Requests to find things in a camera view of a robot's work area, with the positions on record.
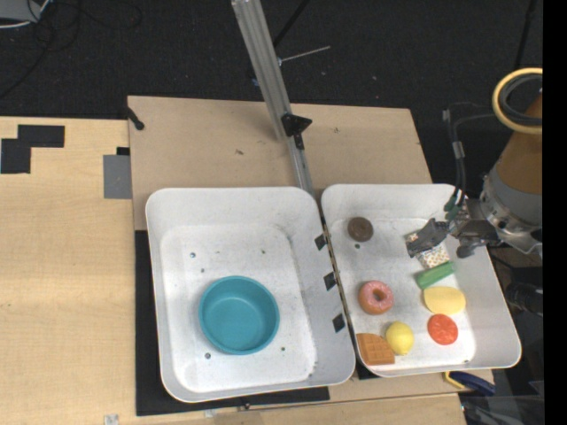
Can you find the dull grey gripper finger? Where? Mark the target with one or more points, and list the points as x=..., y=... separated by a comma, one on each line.
x=469, y=247
x=427, y=236

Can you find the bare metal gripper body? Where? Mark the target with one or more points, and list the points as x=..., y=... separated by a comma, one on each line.
x=485, y=229

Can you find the white printed packet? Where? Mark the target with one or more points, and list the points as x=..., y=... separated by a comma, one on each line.
x=435, y=257

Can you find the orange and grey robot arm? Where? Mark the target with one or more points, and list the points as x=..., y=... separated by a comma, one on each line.
x=522, y=166

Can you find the white plastic tray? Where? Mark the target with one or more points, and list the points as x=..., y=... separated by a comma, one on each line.
x=248, y=246
x=398, y=259

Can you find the green stick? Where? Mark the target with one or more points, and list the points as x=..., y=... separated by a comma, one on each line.
x=435, y=275

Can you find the yellow potato crisp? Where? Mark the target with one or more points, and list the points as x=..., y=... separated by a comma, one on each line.
x=444, y=300

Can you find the orange fruit slice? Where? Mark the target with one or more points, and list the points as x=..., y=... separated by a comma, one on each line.
x=442, y=329

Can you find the pink frosted doughnut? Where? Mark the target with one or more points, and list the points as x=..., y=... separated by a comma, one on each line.
x=367, y=301

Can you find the yellow lemon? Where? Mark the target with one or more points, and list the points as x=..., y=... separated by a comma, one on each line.
x=399, y=338

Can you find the brown waffle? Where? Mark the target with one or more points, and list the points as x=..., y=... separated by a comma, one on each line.
x=375, y=350

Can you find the teal bowl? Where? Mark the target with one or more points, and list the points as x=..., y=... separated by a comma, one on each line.
x=239, y=314

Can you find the brown cardboard board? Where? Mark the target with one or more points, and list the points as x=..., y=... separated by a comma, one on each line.
x=212, y=149

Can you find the black cylinder on white bracket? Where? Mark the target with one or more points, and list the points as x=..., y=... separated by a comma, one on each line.
x=525, y=297

